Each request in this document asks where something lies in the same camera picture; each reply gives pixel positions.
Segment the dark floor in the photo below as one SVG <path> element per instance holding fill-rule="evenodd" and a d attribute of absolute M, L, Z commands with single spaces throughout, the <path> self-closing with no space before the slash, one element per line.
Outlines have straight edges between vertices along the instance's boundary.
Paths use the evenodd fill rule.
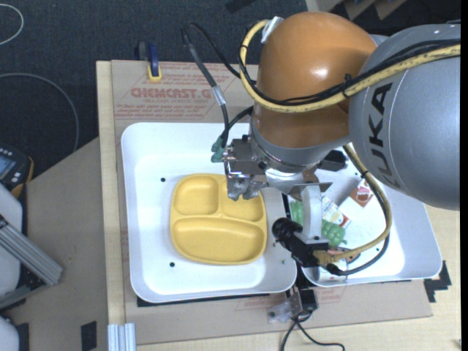
<path fill-rule="evenodd" d="M 82 146 L 97 136 L 95 63 L 132 59 L 138 40 L 153 40 L 163 61 L 191 61 L 181 44 L 188 21 L 205 27 L 226 57 L 251 22 L 306 10 L 304 0 L 0 0 L 24 15 L 23 31 L 0 45 L 0 74 L 25 72 L 53 81 L 78 112 Z M 343 6 L 333 9 L 346 16 Z M 409 26 L 461 18 L 461 0 L 409 0 L 384 20 L 369 8 L 355 22 L 372 34 L 390 35 Z M 19 25 L 0 7 L 0 42 Z M 199 42 L 204 61 L 218 61 Z M 257 54 L 253 52 L 254 61 Z M 72 108 L 51 85 L 30 77 L 0 76 L 0 142 L 32 157 L 35 175 L 69 155 L 75 144 Z"/>

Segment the table surface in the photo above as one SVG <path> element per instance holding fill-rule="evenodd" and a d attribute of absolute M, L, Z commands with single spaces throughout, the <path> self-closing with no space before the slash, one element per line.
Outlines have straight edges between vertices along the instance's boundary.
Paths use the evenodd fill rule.
<path fill-rule="evenodd" d="M 113 119 L 112 67 L 110 61 L 97 62 L 99 140 L 101 145 L 102 196 L 105 229 L 107 307 L 110 324 L 124 324 L 124 285 L 116 173 L 116 142 Z M 450 274 L 448 290 L 436 291 L 432 317 L 315 328 L 309 333 L 321 342 L 340 342 L 346 350 L 460 350 L 461 279 L 460 213 L 427 207 L 434 233 Z M 278 350 L 284 332 L 231 336 L 197 341 L 179 341 L 139 346 L 151 350 Z M 287 350 L 315 350 L 300 332 L 293 331 Z"/>

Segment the teal connector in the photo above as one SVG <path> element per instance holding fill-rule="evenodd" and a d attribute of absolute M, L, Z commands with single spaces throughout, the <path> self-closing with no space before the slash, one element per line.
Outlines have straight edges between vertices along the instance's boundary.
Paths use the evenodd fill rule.
<path fill-rule="evenodd" d="M 221 136 L 219 136 L 218 139 L 216 139 L 216 142 L 214 142 L 213 145 L 211 146 L 211 152 L 217 152 L 219 148 L 221 147 L 221 144 L 222 144 L 222 138 Z"/>
<path fill-rule="evenodd" d="M 218 147 L 216 152 L 211 156 L 211 162 L 222 162 L 222 155 L 224 153 L 223 147 Z"/>

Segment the yellow plate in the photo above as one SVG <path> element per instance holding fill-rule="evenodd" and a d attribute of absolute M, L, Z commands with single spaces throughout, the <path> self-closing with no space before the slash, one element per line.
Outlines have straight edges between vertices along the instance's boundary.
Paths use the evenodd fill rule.
<path fill-rule="evenodd" d="M 237 201 L 227 196 L 226 178 L 192 174 L 175 186 L 170 235 L 185 257 L 201 263 L 247 264 L 265 250 L 267 222 L 260 194 Z"/>

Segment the black device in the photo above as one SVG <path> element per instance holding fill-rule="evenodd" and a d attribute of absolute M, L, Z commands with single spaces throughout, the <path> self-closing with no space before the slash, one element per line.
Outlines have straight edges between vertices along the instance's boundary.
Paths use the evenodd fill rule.
<path fill-rule="evenodd" d="M 23 185 L 31 180 L 33 168 L 29 156 L 0 142 L 0 184 L 15 197 L 19 196 Z"/>

